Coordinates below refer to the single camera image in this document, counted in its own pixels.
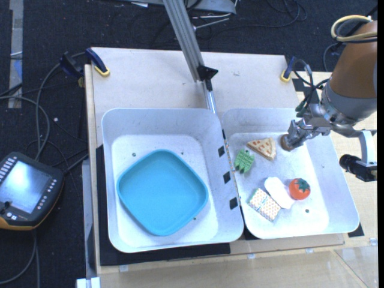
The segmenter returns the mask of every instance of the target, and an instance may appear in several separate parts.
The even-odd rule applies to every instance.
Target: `blue plate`
[[[196,172],[166,149],[151,152],[124,171],[117,191],[132,216],[157,236],[183,228],[208,201],[208,189]]]

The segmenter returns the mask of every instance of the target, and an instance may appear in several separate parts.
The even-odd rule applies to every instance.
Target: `red toy tomato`
[[[306,199],[311,193],[311,187],[304,179],[295,178],[289,183],[289,193],[296,200]]]

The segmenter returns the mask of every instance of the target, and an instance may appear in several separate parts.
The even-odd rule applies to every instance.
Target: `black floor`
[[[351,14],[368,14],[377,0],[240,0],[237,15],[211,28],[197,30],[202,51],[284,55],[302,58],[313,71],[324,71],[323,54],[333,44],[332,24]],[[191,10],[192,16],[207,12]],[[202,25],[214,19],[192,19]],[[107,0],[24,0],[23,96],[37,99],[37,90],[64,52],[75,54],[91,46],[179,50],[164,7],[142,8]],[[8,89],[11,13],[0,0],[0,94]],[[342,46],[328,51],[332,71]],[[84,57],[77,58],[84,64]],[[86,154],[84,90],[77,79],[56,72],[46,83],[40,105],[50,116],[50,137],[40,161],[65,170]],[[40,128],[45,135],[46,122]],[[11,151],[30,157],[37,152],[35,107],[23,103],[9,109],[0,103],[0,158]],[[37,229],[41,287],[74,287],[85,277],[82,172],[67,175],[60,201]],[[31,232],[0,230],[0,281],[18,274],[32,253]],[[4,287],[35,287],[35,262]]]

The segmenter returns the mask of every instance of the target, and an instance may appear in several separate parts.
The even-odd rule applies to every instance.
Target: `pizza slice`
[[[276,143],[271,137],[250,141],[247,146],[270,161],[276,157]]]

